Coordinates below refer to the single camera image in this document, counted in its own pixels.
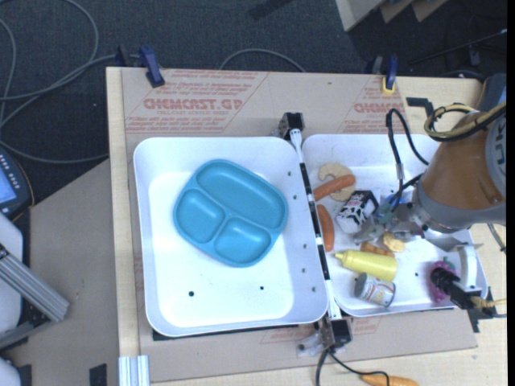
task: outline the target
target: toy can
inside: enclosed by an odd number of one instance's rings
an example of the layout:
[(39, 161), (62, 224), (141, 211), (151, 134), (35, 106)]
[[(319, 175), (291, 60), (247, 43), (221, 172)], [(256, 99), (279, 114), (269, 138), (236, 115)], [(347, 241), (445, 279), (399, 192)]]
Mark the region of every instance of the toy can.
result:
[(354, 295), (368, 302), (388, 307), (395, 297), (395, 284), (362, 273), (356, 280)]

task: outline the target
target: blue clamp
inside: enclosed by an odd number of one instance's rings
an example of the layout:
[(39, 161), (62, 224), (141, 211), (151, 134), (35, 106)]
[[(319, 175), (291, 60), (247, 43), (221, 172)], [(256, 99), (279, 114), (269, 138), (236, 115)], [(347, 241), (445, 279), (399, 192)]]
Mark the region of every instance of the blue clamp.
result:
[(391, 55), (388, 59), (388, 67), (386, 69), (386, 76), (383, 77), (381, 90), (385, 94), (392, 94), (395, 92), (395, 77), (397, 76), (397, 56)]
[(139, 48), (139, 59), (144, 67), (148, 68), (146, 78), (150, 81), (152, 87), (159, 87), (164, 85), (163, 76), (159, 71), (158, 60), (154, 50), (148, 44)]

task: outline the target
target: can label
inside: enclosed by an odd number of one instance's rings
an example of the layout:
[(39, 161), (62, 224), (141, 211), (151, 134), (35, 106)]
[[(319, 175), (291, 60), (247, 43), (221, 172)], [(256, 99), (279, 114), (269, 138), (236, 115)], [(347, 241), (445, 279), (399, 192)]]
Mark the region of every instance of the can label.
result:
[(367, 302), (388, 307), (395, 297), (395, 284), (362, 273), (357, 278), (354, 295)]

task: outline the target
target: blue divided plate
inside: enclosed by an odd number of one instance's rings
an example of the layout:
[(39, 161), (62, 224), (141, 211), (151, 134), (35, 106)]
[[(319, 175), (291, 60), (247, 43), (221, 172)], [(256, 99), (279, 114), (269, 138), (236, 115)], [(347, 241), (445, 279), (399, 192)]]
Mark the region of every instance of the blue divided plate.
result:
[(229, 160), (202, 165), (177, 199), (179, 234), (227, 265), (258, 263), (274, 246), (288, 217), (282, 193)]

